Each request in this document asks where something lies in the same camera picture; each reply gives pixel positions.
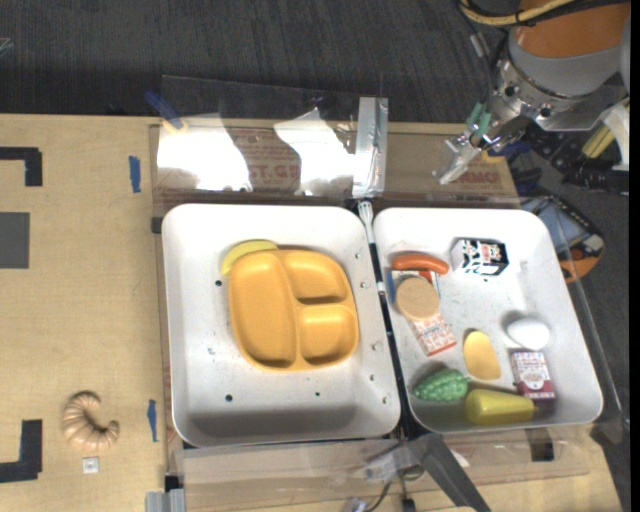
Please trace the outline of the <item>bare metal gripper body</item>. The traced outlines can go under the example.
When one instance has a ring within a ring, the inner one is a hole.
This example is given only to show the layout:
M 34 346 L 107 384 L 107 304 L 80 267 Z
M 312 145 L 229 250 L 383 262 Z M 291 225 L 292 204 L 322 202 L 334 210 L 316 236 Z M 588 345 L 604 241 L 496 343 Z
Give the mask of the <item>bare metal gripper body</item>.
M 491 106 L 469 137 L 472 147 L 499 150 L 536 125 L 547 132 L 585 131 L 625 97 L 614 65 L 597 58 L 502 59 Z

